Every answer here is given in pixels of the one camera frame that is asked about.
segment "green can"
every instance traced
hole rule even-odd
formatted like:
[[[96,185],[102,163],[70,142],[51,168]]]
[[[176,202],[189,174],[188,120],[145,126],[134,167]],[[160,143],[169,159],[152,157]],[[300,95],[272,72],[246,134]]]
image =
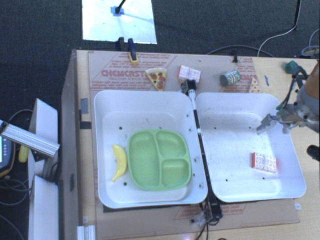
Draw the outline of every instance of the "green can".
[[[220,75],[220,84],[223,87],[234,85],[239,81],[240,81],[240,73],[236,69]]]

